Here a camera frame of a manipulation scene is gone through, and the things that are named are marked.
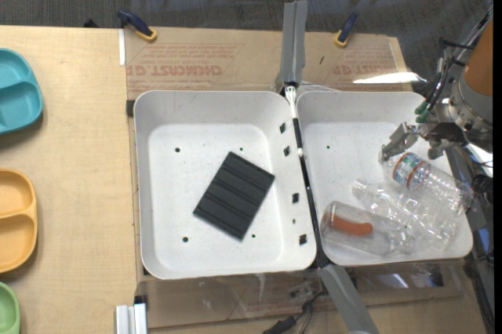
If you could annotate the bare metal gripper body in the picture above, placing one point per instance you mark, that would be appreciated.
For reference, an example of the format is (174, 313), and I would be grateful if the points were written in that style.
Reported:
(451, 132)

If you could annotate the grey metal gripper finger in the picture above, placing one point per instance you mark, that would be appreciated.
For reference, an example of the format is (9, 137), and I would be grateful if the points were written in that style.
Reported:
(397, 142)
(435, 153)

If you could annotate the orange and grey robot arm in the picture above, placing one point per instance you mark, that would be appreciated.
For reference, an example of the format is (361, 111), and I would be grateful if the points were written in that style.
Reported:
(480, 62)

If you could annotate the clear bottle with blue label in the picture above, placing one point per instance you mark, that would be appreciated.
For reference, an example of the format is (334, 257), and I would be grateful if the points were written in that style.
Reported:
(416, 171)

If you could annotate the white plastic tray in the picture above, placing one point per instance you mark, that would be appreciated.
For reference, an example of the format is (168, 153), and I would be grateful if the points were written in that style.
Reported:
(172, 187)
(345, 168)

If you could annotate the crushed clear plastic bottle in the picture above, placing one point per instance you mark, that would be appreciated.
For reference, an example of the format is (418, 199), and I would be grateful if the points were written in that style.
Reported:
(415, 209)

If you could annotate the black ribbed rectangular pad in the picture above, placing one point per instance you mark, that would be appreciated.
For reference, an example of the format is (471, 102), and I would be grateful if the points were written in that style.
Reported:
(234, 195)

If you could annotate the brown cardboard board red print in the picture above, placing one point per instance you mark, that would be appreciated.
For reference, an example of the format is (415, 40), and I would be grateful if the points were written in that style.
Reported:
(235, 62)

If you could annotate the blue divided plate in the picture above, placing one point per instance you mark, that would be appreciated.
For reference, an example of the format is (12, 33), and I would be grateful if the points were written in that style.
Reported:
(17, 97)

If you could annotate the orange divided plate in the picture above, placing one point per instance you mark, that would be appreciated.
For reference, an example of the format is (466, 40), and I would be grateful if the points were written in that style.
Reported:
(15, 222)

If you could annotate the green divided plate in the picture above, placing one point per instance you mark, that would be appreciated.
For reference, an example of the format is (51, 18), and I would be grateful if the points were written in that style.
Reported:
(8, 311)

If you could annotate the black cylinder on white bracket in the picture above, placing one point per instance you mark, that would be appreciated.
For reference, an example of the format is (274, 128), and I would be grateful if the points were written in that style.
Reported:
(483, 187)

